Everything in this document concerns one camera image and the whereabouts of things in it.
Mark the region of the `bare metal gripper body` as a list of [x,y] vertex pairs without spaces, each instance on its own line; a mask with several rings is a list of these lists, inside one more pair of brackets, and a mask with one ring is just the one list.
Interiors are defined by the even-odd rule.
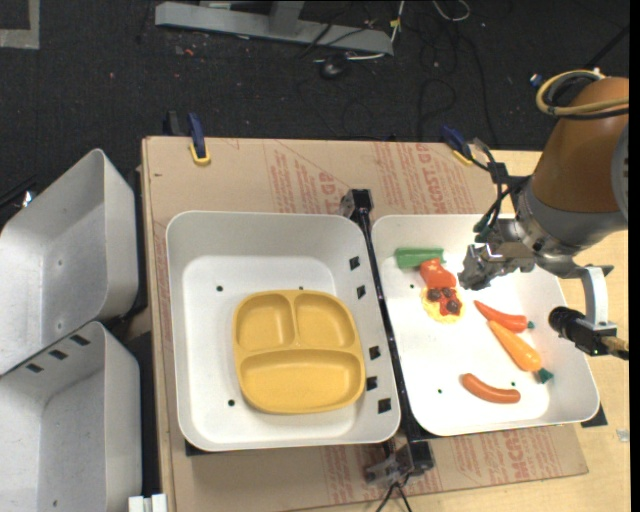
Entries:
[[561,240],[535,220],[500,219],[480,247],[480,269],[489,277],[539,267],[566,277],[584,247]]

